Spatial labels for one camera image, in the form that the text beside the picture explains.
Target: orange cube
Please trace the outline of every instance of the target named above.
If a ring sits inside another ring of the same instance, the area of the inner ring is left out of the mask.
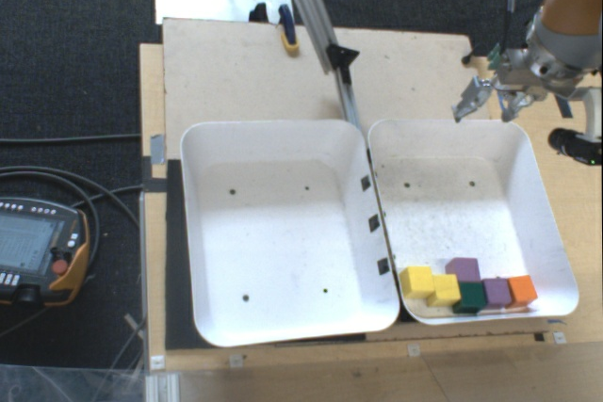
[[[527,307],[536,298],[538,298],[538,294],[536,293],[536,289],[534,288],[534,283],[532,283],[530,275],[510,277],[508,282],[512,302],[507,305],[507,308]]]

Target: black hole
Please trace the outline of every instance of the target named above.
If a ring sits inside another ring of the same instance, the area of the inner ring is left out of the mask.
[[[373,215],[372,217],[370,217],[368,219],[368,227],[370,228],[371,233],[373,233],[375,230],[377,230],[377,228],[379,228],[380,226],[381,226],[381,223],[379,222],[378,215]]]
[[[368,178],[368,176],[365,176],[362,180],[360,180],[360,183],[362,185],[363,191],[367,191],[367,189],[370,188],[370,179]]]
[[[387,258],[382,258],[377,262],[377,267],[379,268],[379,274],[384,275],[389,272],[389,262]]]

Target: red emergency stop button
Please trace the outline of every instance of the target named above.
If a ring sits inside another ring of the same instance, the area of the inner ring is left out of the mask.
[[[56,260],[52,266],[53,272],[59,276],[64,275],[67,272],[67,268],[69,268],[69,265],[65,260]]]

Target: green cube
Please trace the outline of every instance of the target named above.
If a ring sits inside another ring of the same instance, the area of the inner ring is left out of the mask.
[[[476,314],[486,306],[486,294],[483,284],[480,282],[459,282],[461,290],[461,301],[452,306],[456,314]]]

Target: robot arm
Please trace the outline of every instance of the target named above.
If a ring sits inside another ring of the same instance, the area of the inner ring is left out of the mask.
[[[586,95],[578,83],[585,74],[601,70],[602,0],[544,0],[536,12],[526,36],[527,47],[508,49],[506,29],[513,13],[514,0],[508,0],[505,13],[505,37],[488,56],[491,79],[472,79],[462,94],[462,100],[452,110],[458,122],[480,108],[493,91],[502,106],[502,119],[511,121],[520,109],[543,101],[553,93],[561,104],[569,101],[593,103],[598,116],[589,116],[600,124],[600,88],[597,95]],[[600,126],[589,126],[593,134],[589,142],[601,141]]]

